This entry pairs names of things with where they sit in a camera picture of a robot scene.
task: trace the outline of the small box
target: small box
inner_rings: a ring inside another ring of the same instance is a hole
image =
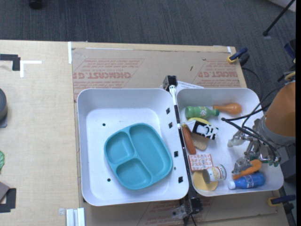
[[[202,171],[213,167],[211,154],[188,155],[188,160],[191,172]]]

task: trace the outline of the white bottle cap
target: white bottle cap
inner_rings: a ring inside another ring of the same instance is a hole
[[[235,189],[235,182],[234,181],[230,181],[229,183],[228,183],[228,188],[229,189]]]

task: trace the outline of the gray carpet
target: gray carpet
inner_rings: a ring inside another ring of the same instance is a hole
[[[295,12],[262,35],[282,10],[268,0],[43,0],[39,10],[0,0],[0,39],[247,47],[245,80],[263,98],[293,65],[284,45],[296,38]]]

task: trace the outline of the white plastic tub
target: white plastic tub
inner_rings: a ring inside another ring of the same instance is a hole
[[[203,196],[219,196],[226,194],[240,194],[249,192],[262,192],[278,190],[282,187],[284,178],[280,166],[269,166],[267,163],[263,163],[260,169],[265,176],[265,184],[249,189],[228,189],[228,182],[232,180],[231,172],[234,169],[235,161],[239,157],[244,156],[248,141],[245,141],[242,145],[228,147],[228,140],[232,139],[233,135],[238,131],[235,127],[228,123],[221,121],[221,118],[226,119],[236,118],[243,115],[247,115],[259,104],[259,99],[255,92],[247,88],[232,88],[232,89],[183,89],[177,94],[177,103],[180,112],[181,122],[186,122],[185,107],[187,106],[207,106],[212,109],[213,105],[225,105],[228,103],[238,103],[242,107],[242,112],[237,115],[230,115],[220,112],[218,117],[210,117],[207,120],[215,127],[219,128],[219,132],[215,140],[209,140],[207,148],[203,153],[210,153],[213,161],[213,165],[217,166],[222,164],[227,172],[227,177],[224,181],[219,181],[218,186],[214,191],[204,191],[196,188],[196,191]],[[254,120],[261,118],[263,112],[259,112],[251,116],[246,126],[252,128]],[[237,125],[241,126],[245,119],[233,121]]]
[[[77,102],[82,194],[88,203],[103,206],[174,200],[186,195],[188,177],[174,105],[168,92],[163,89],[86,89],[79,94]],[[146,123],[158,132],[169,149],[173,166],[159,182],[130,190],[116,179],[104,156],[104,144],[115,132],[136,123]]]

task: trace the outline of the blue clamp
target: blue clamp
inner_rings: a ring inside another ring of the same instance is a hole
[[[236,61],[237,58],[240,58],[244,53],[246,53],[248,51],[247,47],[246,48],[242,48],[240,51],[236,52],[233,55],[230,55],[227,57],[227,61],[231,64],[234,63]]]
[[[295,194],[285,195],[282,197],[272,197],[272,198],[268,198],[268,205],[270,207],[276,207],[276,206],[279,206],[283,202],[293,201],[296,198],[297,198],[297,196]]]

